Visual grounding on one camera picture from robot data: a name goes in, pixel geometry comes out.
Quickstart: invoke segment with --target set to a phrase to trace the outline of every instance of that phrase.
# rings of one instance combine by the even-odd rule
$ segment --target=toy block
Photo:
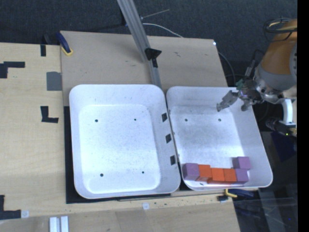
[[[236,157],[233,159],[233,167],[250,170],[251,164],[249,157]]]
[[[235,169],[232,168],[223,168],[225,184],[233,184],[237,182]]]
[[[199,164],[198,169],[199,177],[196,181],[208,181],[208,179],[212,177],[210,165]]]
[[[249,181],[248,171],[246,169],[236,168],[237,184],[244,184]]]
[[[209,184],[223,184],[225,181],[223,168],[211,168],[212,177],[208,179]]]
[[[199,169],[197,163],[186,163],[183,165],[183,179],[196,180],[199,177]]]

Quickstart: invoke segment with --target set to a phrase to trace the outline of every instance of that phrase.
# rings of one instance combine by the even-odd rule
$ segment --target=white cable
[[[183,38],[183,36],[181,36],[181,35],[179,35],[179,34],[177,34],[177,33],[174,33],[173,31],[171,31],[171,30],[169,30],[169,29],[167,29],[167,28],[165,28],[165,27],[163,27],[163,26],[157,25],[157,24],[143,23],[143,25],[156,26],[156,27],[159,27],[159,28],[162,28],[162,29],[165,29],[165,30],[169,31],[170,33],[172,33],[172,34],[174,34],[174,35],[176,35],[176,36],[178,36],[178,37],[180,37],[180,38]]]

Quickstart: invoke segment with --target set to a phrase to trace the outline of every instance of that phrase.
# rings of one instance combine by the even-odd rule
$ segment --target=purple block
[[[248,171],[246,169],[236,168],[237,184],[244,184],[249,181]]]
[[[236,157],[233,159],[233,167],[250,170],[251,164],[249,157]]]
[[[186,163],[183,166],[183,179],[196,180],[199,177],[199,169],[197,163]]]

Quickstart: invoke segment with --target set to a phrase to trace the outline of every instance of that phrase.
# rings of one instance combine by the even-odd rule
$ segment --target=robotic arm
[[[217,104],[217,111],[231,106],[238,98],[244,102],[242,111],[257,103],[282,104],[283,120],[269,118],[266,125],[283,135],[296,135],[292,108],[294,100],[283,98],[282,93],[297,84],[297,19],[280,18],[267,21],[264,30],[276,35],[262,61],[253,69],[253,59],[244,78],[236,83],[238,92],[229,91]]]

